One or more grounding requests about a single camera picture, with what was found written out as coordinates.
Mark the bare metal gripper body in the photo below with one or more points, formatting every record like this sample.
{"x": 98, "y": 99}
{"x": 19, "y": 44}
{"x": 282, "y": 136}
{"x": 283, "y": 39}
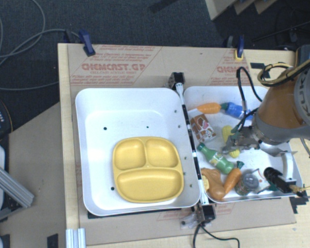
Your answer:
{"x": 248, "y": 137}

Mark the white and green packet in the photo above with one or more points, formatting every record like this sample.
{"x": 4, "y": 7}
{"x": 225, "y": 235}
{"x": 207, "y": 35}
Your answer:
{"x": 264, "y": 187}

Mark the brown toy bread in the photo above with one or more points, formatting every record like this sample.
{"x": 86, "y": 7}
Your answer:
{"x": 215, "y": 185}

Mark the brown cardboard board, red print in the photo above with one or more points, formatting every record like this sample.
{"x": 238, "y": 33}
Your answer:
{"x": 134, "y": 66}

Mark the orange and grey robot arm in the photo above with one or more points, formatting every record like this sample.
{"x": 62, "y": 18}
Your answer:
{"x": 279, "y": 105}

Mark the thin black and white rod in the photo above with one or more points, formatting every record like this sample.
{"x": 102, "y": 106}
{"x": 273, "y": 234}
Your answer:
{"x": 188, "y": 128}

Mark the orange carrot with green top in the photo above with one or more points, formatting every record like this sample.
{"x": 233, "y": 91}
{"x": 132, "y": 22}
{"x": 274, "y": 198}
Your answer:
{"x": 232, "y": 178}

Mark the black cylinder on white bracket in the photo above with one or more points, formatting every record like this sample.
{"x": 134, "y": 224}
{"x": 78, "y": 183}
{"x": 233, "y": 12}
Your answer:
{"x": 276, "y": 179}

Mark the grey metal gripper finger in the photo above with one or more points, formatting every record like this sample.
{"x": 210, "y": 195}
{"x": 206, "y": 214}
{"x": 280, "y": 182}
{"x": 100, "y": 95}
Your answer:
{"x": 233, "y": 141}
{"x": 226, "y": 148}

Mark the white plastic tray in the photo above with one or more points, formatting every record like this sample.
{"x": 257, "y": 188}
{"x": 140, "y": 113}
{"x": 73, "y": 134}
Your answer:
{"x": 134, "y": 112}
{"x": 211, "y": 94}

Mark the yellow toy corn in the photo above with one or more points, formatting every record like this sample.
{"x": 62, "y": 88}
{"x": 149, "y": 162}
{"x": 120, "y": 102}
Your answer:
{"x": 226, "y": 133}

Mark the brown and white carton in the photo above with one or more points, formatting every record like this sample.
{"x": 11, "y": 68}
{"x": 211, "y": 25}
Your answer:
{"x": 202, "y": 128}

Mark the yellow divided plate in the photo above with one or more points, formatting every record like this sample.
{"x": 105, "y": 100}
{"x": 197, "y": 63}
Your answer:
{"x": 147, "y": 169}

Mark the small can with grey lid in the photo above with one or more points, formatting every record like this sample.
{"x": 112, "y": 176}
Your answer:
{"x": 246, "y": 183}

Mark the blue bottle with green cap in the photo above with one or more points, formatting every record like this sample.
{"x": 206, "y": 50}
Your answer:
{"x": 233, "y": 110}

